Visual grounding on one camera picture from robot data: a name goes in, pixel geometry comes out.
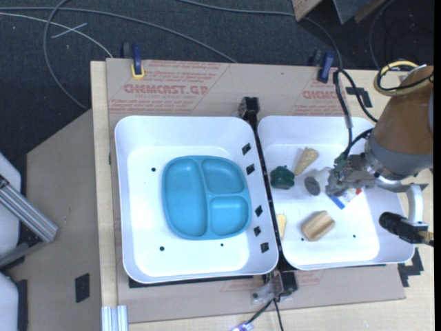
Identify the thin black rod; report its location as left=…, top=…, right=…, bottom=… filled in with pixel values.
left=251, top=110, right=284, bottom=274

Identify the blue divided plate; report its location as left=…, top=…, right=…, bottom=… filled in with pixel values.
left=161, top=155, right=252, bottom=240

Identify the beige ice cream cone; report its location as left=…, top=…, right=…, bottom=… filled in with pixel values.
left=293, top=146, right=320, bottom=177

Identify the yellow cheese wedge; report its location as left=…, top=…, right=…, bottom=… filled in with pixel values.
left=275, top=213, right=288, bottom=240

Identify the brown cardboard board red print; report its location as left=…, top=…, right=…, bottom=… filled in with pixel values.
left=105, top=57, right=407, bottom=324

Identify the tan toy bread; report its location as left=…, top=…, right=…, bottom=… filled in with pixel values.
left=301, top=210, right=336, bottom=243

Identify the white carton blue red print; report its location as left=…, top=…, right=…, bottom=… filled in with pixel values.
left=331, top=185, right=363, bottom=210

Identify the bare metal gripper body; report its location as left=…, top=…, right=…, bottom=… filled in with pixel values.
left=325, top=152, right=383, bottom=197

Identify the white plastic tray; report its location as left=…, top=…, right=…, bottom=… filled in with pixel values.
left=114, top=115, right=280, bottom=284
left=256, top=115, right=416, bottom=272

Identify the black cylinder on white bracket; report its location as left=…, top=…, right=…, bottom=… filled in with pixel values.
left=374, top=177, right=432, bottom=246

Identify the green toy broccoli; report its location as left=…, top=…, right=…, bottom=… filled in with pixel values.
left=269, top=165, right=296, bottom=190

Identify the black block with wires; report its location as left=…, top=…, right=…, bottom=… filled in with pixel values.
left=264, top=270, right=298, bottom=303
left=239, top=96, right=260, bottom=121

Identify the grey round disc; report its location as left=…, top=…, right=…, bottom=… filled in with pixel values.
left=303, top=175, right=322, bottom=197

